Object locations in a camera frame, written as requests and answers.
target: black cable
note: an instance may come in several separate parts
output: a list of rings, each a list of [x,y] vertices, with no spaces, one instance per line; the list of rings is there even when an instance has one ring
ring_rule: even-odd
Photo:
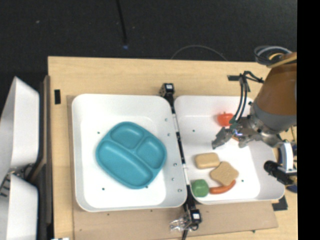
[[[254,79],[254,78],[251,78],[251,77],[246,77],[246,79],[249,79],[251,81],[254,81],[254,82],[257,82],[257,83],[263,83],[264,81],[263,80],[257,80],[257,79]]]
[[[281,46],[263,45],[256,47],[253,53],[257,63],[268,66],[276,63],[280,55],[289,54],[292,51]]]
[[[240,111],[240,109],[241,109],[242,101],[243,101],[243,98],[244,98],[244,94],[243,94],[243,93],[244,93],[244,85],[241,84],[240,102],[239,102],[239,106],[238,106],[238,108],[237,108],[237,110],[236,110],[236,113],[234,114],[234,119],[237,118],[237,115],[238,115],[238,113],[239,113],[239,111]]]
[[[117,7],[117,10],[119,13],[121,29],[122,29],[122,34],[123,34],[123,48],[127,49],[128,48],[128,36],[127,36],[124,16],[122,14],[120,0],[115,0],[115,2],[116,2],[116,7]]]
[[[208,47],[208,46],[205,46],[205,45],[199,45],[199,44],[194,44],[194,45],[187,45],[185,47],[182,47],[180,48],[179,50],[177,50],[173,55],[172,57],[170,58],[170,60],[172,60],[178,53],[180,53],[181,51],[185,50],[185,49],[189,49],[189,48],[202,48],[202,49],[207,49],[215,54],[218,54],[221,58],[223,58],[226,62],[228,61],[226,59],[226,57],[224,57],[220,52]]]
[[[248,88],[247,86],[244,87],[244,100],[243,100],[243,106],[242,106],[242,110],[241,110],[241,113],[237,119],[237,123],[239,122],[239,120],[241,119],[244,111],[245,111],[245,107],[246,107],[246,103],[247,103],[247,95],[248,95]]]
[[[181,239],[181,240],[186,240],[187,235],[188,235],[188,229],[185,229],[185,230],[183,231],[183,235],[182,235],[182,239]]]
[[[191,226],[192,231],[196,231],[199,228],[199,224],[195,225],[195,226]]]

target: orange sausage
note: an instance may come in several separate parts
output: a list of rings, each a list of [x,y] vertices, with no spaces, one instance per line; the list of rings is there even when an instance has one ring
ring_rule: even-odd
[[[234,179],[228,186],[210,187],[209,192],[210,194],[222,194],[232,189],[235,184],[236,180]]]

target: bread slice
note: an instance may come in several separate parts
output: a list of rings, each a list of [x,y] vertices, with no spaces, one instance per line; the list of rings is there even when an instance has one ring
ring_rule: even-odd
[[[220,165],[210,172],[211,179],[228,186],[233,180],[239,176],[239,172],[232,167],[227,161],[223,161]]]
[[[194,158],[195,165],[198,169],[217,167],[220,165],[219,157],[216,153],[197,154]]]

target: blue divided plate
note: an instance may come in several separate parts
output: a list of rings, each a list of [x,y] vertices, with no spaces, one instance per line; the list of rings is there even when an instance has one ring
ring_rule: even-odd
[[[99,142],[95,157],[101,168],[131,189],[149,185],[165,164],[165,145],[133,122],[114,126]]]

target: green cube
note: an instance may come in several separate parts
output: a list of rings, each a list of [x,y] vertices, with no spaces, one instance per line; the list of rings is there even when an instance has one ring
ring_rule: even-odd
[[[209,193],[209,186],[204,179],[197,179],[191,184],[192,193],[197,198],[204,198]]]

